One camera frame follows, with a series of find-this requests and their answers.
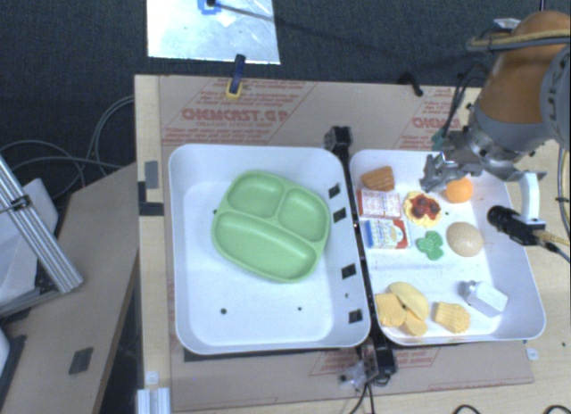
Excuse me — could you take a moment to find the thin black rod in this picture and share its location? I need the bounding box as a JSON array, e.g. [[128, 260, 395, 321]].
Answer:
[[337, 146, 389, 360]]

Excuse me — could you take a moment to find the orange toy waffle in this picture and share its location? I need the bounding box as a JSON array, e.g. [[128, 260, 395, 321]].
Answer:
[[360, 165, 396, 193]]

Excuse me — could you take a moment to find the green divided plate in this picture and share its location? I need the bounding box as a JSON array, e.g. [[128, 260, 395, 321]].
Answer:
[[210, 170, 333, 285]]

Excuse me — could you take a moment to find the white plastic bottle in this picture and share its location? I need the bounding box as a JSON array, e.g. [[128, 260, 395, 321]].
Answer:
[[459, 279, 509, 319]]

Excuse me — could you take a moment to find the red and white carton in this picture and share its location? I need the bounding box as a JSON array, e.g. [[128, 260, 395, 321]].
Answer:
[[355, 188, 403, 219]]

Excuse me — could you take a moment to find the white plastic tray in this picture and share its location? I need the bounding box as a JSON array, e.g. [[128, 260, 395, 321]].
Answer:
[[349, 148, 548, 345], [168, 143, 373, 356]]

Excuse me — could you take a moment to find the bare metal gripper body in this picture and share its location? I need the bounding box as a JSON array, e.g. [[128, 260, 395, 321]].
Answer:
[[441, 128, 527, 181]]

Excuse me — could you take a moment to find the yellow toy pasta red sauce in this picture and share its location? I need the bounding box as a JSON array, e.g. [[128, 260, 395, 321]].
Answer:
[[401, 191, 444, 229]]

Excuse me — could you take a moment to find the yellow ridged toy chip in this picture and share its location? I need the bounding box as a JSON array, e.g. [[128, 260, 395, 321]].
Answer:
[[433, 301, 472, 335], [374, 292, 408, 328]]

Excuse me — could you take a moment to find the green toy broccoli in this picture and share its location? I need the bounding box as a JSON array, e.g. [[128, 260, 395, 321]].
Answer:
[[415, 230, 446, 262]]

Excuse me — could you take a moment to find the blue and white carton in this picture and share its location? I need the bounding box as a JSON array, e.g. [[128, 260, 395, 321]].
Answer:
[[358, 218, 410, 251]]

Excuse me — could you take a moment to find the beige toy bread roll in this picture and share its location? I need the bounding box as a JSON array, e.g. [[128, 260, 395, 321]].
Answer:
[[445, 221, 485, 258]]

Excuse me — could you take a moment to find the yellow round toy slice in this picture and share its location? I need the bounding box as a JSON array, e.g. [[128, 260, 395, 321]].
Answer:
[[402, 309, 429, 337]]

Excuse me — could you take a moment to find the black cylinder on white bracket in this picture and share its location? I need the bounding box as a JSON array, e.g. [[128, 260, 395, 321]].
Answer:
[[486, 170, 548, 247]]

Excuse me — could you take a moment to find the brown cardboard board red print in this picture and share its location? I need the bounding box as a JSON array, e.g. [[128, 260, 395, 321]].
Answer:
[[158, 75, 535, 411]]

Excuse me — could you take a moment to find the yellow toy dumpling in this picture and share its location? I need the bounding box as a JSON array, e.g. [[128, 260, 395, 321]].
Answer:
[[386, 281, 431, 322]]

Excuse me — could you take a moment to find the orange toy fruit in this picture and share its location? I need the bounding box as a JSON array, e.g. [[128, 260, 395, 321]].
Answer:
[[444, 176, 475, 204]]

